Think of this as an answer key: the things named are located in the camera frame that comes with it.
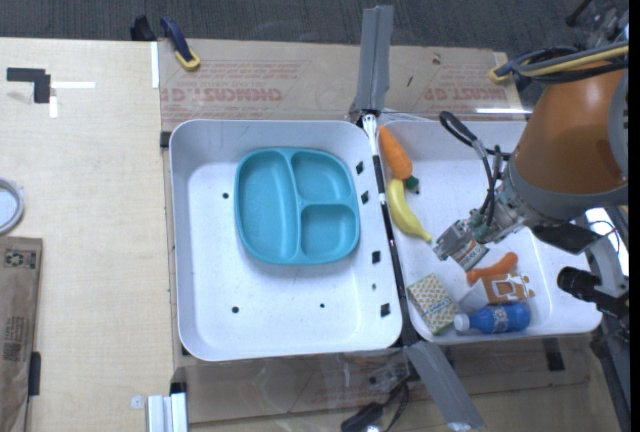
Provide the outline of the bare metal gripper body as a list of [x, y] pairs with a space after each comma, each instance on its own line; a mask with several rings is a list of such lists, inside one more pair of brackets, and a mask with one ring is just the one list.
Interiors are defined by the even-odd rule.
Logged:
[[531, 208], [510, 184], [500, 184], [487, 203], [474, 209], [468, 220], [471, 236], [479, 243], [501, 242], [511, 233], [539, 221]]

